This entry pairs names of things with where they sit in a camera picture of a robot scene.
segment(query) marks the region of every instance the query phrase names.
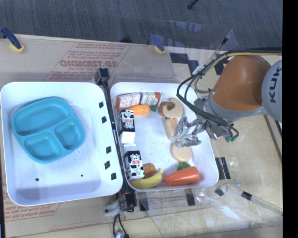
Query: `carrot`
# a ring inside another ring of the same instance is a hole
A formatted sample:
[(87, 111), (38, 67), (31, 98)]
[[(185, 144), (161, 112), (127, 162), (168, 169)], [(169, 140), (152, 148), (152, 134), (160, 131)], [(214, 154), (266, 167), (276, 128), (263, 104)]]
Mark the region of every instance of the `carrot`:
[(199, 179), (198, 169), (192, 166), (168, 174), (162, 182), (168, 183), (169, 186), (180, 186), (195, 183)]
[(151, 110), (148, 104), (138, 104), (126, 109), (134, 111), (134, 115), (147, 115)]

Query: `white tray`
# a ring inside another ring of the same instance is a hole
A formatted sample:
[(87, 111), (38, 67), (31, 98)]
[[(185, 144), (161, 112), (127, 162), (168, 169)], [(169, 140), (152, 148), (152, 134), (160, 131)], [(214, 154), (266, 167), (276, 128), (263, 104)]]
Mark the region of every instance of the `white tray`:
[[(121, 94), (133, 92), (162, 92), (163, 101), (168, 101), (175, 97), (179, 84), (170, 83), (125, 83), (119, 82), (112, 86), (110, 90), (111, 102), (115, 113), (115, 121), (118, 121), (118, 111), (116, 109), (117, 96)], [(180, 94), (184, 96), (186, 85), (181, 87)], [(187, 99), (193, 103), (197, 99), (197, 95), (192, 88), (189, 88)], [(184, 114), (188, 121), (191, 122), (196, 119), (196, 115), (186, 105), (184, 105)], [(142, 163), (153, 163), (157, 169), (163, 169), (163, 179), (167, 174), (177, 170), (178, 161), (171, 155), (171, 141), (167, 136), (165, 129), (165, 117), (158, 112), (150, 111), (145, 116), (135, 116), (135, 145), (140, 151)], [(157, 187), (146, 189), (145, 191), (170, 190), (180, 188), (201, 188), (214, 185), (219, 178), (219, 171), (213, 155), (210, 138), (207, 133), (198, 134), (198, 138), (202, 143), (198, 146), (192, 146), (193, 157), (188, 163), (191, 166), (196, 166), (200, 172), (200, 180), (195, 184), (186, 186), (168, 186), (167, 183), (161, 183)]]
[[(51, 163), (38, 163), (22, 149), (13, 134), (11, 119), (19, 108), (50, 96), (70, 104), (84, 126), (86, 139), (67, 156)], [(0, 98), (7, 191), (13, 202), (39, 205), (113, 195), (121, 189), (121, 168), (104, 93), (99, 86), (14, 82), (2, 88)]]

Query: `divided blue plate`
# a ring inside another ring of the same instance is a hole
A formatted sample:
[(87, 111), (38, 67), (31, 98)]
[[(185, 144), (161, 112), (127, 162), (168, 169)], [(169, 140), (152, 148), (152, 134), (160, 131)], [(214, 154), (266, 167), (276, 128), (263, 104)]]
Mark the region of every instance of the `divided blue plate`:
[(25, 152), (40, 163), (58, 160), (85, 141), (81, 121), (59, 97), (40, 99), (19, 109), (12, 117), (12, 129)]

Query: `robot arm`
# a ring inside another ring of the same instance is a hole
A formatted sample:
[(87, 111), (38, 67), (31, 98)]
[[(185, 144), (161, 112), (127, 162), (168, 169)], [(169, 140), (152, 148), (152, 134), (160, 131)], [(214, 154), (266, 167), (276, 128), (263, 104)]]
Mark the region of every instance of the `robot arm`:
[[(227, 52), (206, 65), (197, 75), (193, 75), (178, 88), (178, 98), (193, 110), (197, 119), (188, 122), (183, 117), (173, 136), (173, 142), (183, 146), (198, 145), (197, 134), (206, 131), (213, 140), (224, 137), (234, 141), (239, 133), (233, 122), (242, 117), (270, 115), (282, 122), (282, 60), (270, 66), (261, 55), (281, 54), (281, 50), (258, 52)], [(190, 81), (188, 87), (215, 66), (223, 57), (234, 56), (227, 64), (214, 88), (207, 96), (198, 98), (194, 104), (186, 100), (186, 94), (179, 94), (180, 87)]]

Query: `gray floor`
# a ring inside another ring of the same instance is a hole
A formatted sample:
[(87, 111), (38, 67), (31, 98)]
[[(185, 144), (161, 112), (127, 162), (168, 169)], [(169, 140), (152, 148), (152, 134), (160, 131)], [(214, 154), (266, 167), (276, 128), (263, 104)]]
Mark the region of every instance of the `gray floor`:
[[(215, 48), (230, 29), (234, 47), (281, 47), (283, 0), (0, 0), (1, 29), (14, 33)], [(2, 197), (0, 193), (0, 211)]]

